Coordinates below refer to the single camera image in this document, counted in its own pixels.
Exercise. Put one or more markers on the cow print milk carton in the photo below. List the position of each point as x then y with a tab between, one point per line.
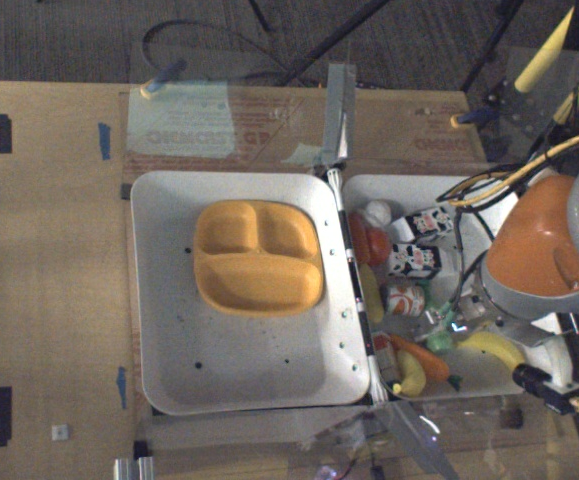
414	260
426	223

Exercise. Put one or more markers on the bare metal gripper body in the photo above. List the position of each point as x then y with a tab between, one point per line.
471	309

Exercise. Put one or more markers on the white round object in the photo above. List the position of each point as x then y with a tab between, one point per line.
378	213

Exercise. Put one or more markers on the orange carrot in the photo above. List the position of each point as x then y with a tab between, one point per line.
421	360

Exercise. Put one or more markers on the orange divided plate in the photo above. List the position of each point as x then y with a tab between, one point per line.
259	273

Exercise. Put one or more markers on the black cylinder on white bracket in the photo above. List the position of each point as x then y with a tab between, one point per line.
539	380

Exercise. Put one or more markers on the white plastic tray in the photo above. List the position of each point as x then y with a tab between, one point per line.
474	375
249	358

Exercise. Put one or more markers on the orange and white can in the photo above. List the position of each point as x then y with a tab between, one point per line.
404	299

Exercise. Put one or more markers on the red and white can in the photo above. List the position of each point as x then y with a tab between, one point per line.
384	353

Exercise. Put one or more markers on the yellow banana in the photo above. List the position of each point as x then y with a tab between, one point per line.
371	295
494	346
413	375

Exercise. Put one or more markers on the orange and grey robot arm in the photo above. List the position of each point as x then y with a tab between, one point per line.
534	238

